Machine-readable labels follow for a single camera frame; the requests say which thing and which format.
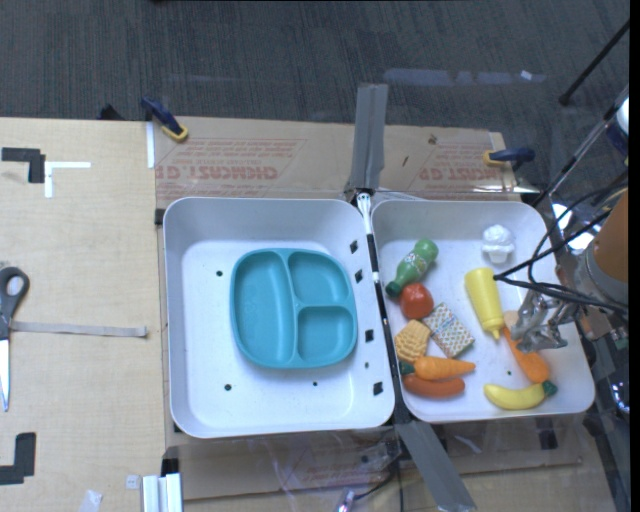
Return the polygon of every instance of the teal plate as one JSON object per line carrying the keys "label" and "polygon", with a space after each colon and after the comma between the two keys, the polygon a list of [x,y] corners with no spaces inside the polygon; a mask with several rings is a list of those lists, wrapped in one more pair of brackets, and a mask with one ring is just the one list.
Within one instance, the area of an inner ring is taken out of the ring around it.
{"label": "teal plate", "polygon": [[231,326],[240,351],[269,368],[317,368],[347,357],[357,316],[346,272],[304,249],[260,249],[231,276]]}

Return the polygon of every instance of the dark gray carpet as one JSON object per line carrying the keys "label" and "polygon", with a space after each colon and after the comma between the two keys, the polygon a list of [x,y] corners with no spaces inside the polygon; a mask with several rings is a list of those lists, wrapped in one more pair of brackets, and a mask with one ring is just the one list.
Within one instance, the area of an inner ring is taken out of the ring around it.
{"label": "dark gray carpet", "polygon": [[[387,122],[486,128],[544,186],[629,81],[629,0],[448,2],[0,1],[0,115],[176,115],[354,122],[361,82],[390,85]],[[591,186],[620,169],[589,171]]]}

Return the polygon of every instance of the yellow bottle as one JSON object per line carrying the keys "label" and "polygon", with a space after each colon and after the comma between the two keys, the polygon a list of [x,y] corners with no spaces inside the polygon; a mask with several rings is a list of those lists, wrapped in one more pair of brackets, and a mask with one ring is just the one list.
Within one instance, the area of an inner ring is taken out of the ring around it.
{"label": "yellow bottle", "polygon": [[491,333],[496,340],[500,339],[504,316],[498,285],[493,279],[493,270],[489,267],[471,270],[465,274],[464,284],[482,328]]}

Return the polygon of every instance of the yellow banana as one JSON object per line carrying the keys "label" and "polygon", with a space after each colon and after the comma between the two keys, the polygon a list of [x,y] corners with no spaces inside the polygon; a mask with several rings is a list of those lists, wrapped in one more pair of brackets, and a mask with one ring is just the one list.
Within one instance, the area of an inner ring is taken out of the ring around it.
{"label": "yellow banana", "polygon": [[558,391],[558,388],[553,382],[545,380],[542,383],[532,384],[521,389],[505,388],[497,384],[485,384],[483,390],[489,401],[498,407],[519,410],[531,409],[540,405],[546,397]]}

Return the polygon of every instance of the orange carrot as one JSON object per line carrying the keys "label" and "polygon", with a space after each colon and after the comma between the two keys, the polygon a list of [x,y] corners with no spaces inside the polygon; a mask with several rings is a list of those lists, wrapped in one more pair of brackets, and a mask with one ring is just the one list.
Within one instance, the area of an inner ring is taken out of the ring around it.
{"label": "orange carrot", "polygon": [[504,327],[502,329],[504,337],[507,339],[507,343],[509,343],[509,347],[511,348],[511,352],[515,357],[518,366],[527,376],[527,378],[534,383],[542,383],[545,380],[549,380],[549,365],[542,358],[540,354],[537,352],[529,352],[525,354],[521,350],[518,349],[518,340],[513,341],[511,339],[511,331],[509,331],[508,327]]}
{"label": "orange carrot", "polygon": [[416,375],[424,380],[458,377],[475,370],[476,364],[449,357],[420,356],[413,362]]}
{"label": "orange carrot", "polygon": [[424,380],[415,373],[402,376],[407,391],[427,398],[448,398],[464,391],[464,381],[460,377],[446,380]]}

